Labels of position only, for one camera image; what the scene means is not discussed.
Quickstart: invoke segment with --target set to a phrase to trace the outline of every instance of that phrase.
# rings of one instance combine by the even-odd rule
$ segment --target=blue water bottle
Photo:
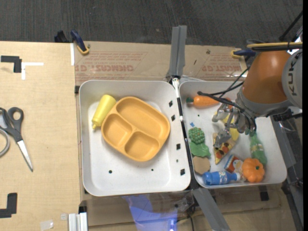
[[[227,171],[205,172],[202,175],[205,185],[222,185],[228,184],[231,180],[238,181],[241,179],[239,173],[229,173]]]

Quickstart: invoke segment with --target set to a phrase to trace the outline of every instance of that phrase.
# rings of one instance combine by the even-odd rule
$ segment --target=toy pumpkin
[[[249,182],[260,182],[265,174],[263,164],[256,158],[246,158],[242,164],[242,170]]]

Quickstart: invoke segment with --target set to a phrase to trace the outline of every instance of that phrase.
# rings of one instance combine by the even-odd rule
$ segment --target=mustard bottle
[[[112,107],[116,104],[116,100],[110,95],[103,95],[92,118],[92,128],[96,129],[100,127],[112,109]]]

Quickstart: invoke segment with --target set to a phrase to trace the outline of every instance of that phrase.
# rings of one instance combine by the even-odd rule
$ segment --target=orange divided plate
[[[139,162],[151,160],[162,148],[169,133],[168,119],[135,97],[119,100],[102,124],[105,141]]]

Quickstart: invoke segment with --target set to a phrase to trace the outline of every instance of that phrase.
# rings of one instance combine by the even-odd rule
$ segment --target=toy pizza slice
[[[213,133],[213,144],[215,144],[216,136],[217,134]],[[226,142],[224,142],[219,148],[213,147],[215,164],[218,164],[228,154],[228,152],[233,148],[234,145],[235,141],[230,138]]]

